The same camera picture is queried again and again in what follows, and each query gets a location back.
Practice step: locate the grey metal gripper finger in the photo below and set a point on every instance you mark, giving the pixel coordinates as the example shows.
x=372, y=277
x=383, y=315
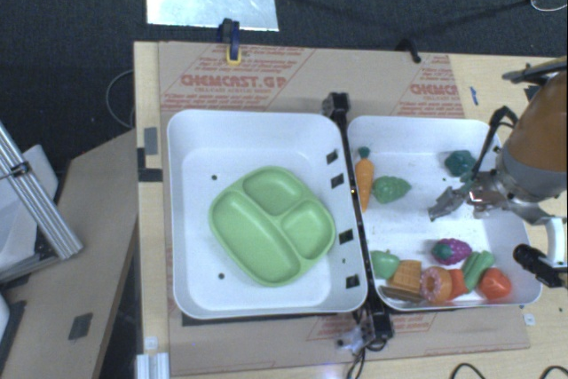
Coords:
x=453, y=196
x=438, y=210

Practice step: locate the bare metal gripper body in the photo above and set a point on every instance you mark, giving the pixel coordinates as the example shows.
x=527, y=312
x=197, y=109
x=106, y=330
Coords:
x=488, y=193

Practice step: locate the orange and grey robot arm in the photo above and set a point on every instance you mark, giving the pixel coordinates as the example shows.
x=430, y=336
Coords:
x=539, y=133

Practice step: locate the white plastic tray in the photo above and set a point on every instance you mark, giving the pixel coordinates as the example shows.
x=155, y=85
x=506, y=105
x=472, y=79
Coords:
x=248, y=133
x=412, y=226

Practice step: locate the dark green broccoli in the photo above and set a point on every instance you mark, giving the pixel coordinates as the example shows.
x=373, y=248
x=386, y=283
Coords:
x=459, y=163

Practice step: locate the purple grapes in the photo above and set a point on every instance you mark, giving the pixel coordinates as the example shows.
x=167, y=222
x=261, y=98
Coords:
x=455, y=250

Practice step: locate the green pea pod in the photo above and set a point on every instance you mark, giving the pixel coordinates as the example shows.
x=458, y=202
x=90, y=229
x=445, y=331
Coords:
x=477, y=268

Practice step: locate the orange waffle biscuit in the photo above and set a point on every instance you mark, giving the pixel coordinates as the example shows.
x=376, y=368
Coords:
x=406, y=275

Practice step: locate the pink frosted doughnut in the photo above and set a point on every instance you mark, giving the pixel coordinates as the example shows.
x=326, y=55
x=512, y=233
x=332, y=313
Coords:
x=434, y=285

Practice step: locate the orange toy food piece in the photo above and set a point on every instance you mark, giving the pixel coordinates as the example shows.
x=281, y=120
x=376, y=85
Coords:
x=459, y=284

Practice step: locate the green apple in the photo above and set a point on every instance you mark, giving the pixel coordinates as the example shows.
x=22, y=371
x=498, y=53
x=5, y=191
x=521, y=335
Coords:
x=384, y=264

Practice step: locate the orange carrot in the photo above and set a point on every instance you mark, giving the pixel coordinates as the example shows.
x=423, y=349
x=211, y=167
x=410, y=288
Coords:
x=364, y=179

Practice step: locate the thin black rod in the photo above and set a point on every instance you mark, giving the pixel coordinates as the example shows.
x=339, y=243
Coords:
x=355, y=195

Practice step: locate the brown flat toy slice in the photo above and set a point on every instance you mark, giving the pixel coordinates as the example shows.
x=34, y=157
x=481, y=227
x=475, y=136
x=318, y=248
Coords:
x=399, y=294

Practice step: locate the red orange tomato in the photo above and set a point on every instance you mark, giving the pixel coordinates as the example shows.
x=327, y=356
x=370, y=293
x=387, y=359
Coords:
x=496, y=285

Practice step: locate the green divided plate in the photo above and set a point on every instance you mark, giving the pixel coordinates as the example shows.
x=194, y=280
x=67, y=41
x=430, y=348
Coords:
x=266, y=226

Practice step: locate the brown cardboard board red print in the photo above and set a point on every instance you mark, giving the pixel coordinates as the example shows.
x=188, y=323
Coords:
x=284, y=75

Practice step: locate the black cylinder on white bracket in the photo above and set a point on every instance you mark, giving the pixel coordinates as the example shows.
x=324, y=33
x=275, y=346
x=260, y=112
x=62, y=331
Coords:
x=539, y=264

